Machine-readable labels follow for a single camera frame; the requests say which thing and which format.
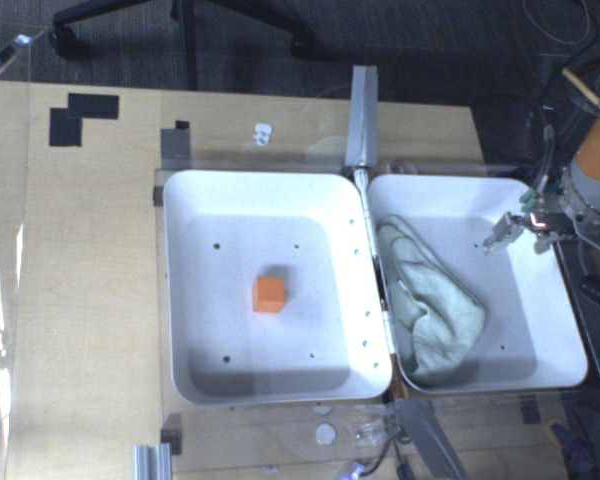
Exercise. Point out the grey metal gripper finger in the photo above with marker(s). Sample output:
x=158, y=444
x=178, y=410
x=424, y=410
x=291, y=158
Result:
x=502, y=232
x=542, y=245

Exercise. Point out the orange cube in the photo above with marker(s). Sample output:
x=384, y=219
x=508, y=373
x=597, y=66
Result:
x=268, y=295

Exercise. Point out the pale green cloth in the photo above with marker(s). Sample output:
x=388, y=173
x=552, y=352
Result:
x=437, y=313

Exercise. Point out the white plastic tray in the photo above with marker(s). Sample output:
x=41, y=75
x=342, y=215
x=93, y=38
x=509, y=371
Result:
x=525, y=318
x=240, y=203

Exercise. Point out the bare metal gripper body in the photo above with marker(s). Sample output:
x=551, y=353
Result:
x=555, y=222

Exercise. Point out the black office chair base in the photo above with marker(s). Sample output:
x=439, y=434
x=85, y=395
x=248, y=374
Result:
x=185, y=13

